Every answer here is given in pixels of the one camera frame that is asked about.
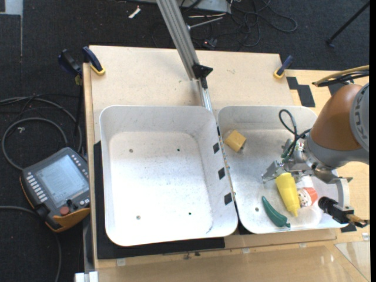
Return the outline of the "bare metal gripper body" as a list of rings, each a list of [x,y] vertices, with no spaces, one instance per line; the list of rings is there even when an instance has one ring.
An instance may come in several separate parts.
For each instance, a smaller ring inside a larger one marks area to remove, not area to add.
[[[288,139],[283,146],[281,159],[285,171],[293,175],[312,176],[314,174],[312,169],[314,162],[310,160],[310,150],[305,140],[299,139],[295,142]]]

